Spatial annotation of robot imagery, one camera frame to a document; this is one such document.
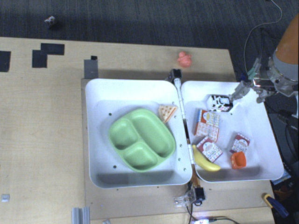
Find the white plastic tray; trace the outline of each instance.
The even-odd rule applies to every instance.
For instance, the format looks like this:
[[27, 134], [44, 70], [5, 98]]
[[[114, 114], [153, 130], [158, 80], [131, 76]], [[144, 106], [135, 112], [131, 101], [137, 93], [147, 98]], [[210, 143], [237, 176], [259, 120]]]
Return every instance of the white plastic tray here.
[[[235, 82], [188, 81], [182, 85], [184, 107], [190, 141], [197, 142], [194, 134], [198, 109], [207, 109], [206, 100], [211, 94], [229, 95], [235, 91]], [[215, 163], [221, 166], [218, 172], [207, 172], [197, 167], [199, 176], [207, 182], [244, 180], [272, 180], [283, 174], [284, 168], [275, 142], [273, 131], [264, 104], [256, 102], [257, 94], [250, 92], [239, 99], [232, 112], [220, 112], [217, 146], [223, 151]], [[230, 163], [233, 133], [250, 138], [246, 152], [247, 166], [232, 169]]]
[[110, 126], [126, 113], [146, 108], [158, 115], [159, 105], [179, 105], [177, 90], [166, 81], [94, 79], [86, 86], [89, 167], [100, 188], [182, 185], [192, 176], [181, 111], [167, 127], [176, 141], [174, 154], [145, 173], [131, 170], [108, 139]]

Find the toy pizza slice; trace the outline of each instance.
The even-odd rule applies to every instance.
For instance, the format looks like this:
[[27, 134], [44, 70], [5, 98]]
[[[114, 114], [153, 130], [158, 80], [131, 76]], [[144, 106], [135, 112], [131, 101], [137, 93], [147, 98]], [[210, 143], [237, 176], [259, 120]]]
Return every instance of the toy pizza slice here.
[[177, 110], [176, 106], [160, 105], [159, 116], [160, 119], [163, 121], [163, 123], [166, 123], [172, 117], [172, 115], [175, 113], [176, 110]]

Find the banana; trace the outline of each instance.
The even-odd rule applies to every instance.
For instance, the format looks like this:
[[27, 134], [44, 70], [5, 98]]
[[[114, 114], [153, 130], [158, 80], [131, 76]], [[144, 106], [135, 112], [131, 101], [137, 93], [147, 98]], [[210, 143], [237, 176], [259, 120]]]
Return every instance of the banana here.
[[195, 145], [192, 145], [192, 149], [193, 149], [194, 161], [198, 166], [210, 172], [216, 172], [220, 170], [220, 166], [206, 159], [204, 155], [202, 155], [201, 152], [197, 150]]

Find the wooden table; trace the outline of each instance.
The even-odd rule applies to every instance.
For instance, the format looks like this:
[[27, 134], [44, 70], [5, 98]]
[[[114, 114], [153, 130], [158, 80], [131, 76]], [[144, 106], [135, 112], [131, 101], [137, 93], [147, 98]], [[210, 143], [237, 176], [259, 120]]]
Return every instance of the wooden table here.
[[[64, 55], [48, 55], [47, 68], [32, 68], [32, 50], [40, 50], [41, 43], [64, 44]], [[99, 77], [164, 79], [179, 68], [176, 59], [182, 50], [192, 54], [193, 61], [192, 67], [182, 69], [185, 80], [235, 80], [229, 53], [223, 49], [0, 38], [0, 51], [11, 51], [9, 72], [0, 72], [0, 194], [10, 194], [9, 202], [0, 203], [0, 223], [66, 224], [73, 207], [86, 205], [81, 106], [85, 59], [98, 57]], [[201, 184], [207, 199], [194, 216], [274, 223], [261, 199], [263, 193], [273, 195], [269, 181]], [[173, 208], [169, 190], [136, 189], [135, 199], [145, 192], [152, 201], [143, 208], [148, 211], [121, 216], [111, 207], [128, 203], [106, 195], [103, 200], [110, 211], [91, 223], [100, 224], [107, 217], [112, 224], [187, 223], [189, 215]]]

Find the green divided plate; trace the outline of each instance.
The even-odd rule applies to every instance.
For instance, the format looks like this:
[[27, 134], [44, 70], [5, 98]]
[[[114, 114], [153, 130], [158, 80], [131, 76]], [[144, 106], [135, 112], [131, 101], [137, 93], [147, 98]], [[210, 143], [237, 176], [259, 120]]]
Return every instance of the green divided plate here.
[[163, 122], [146, 109], [134, 110], [109, 129], [109, 140], [122, 160], [136, 172], [146, 172], [168, 159], [176, 142]]

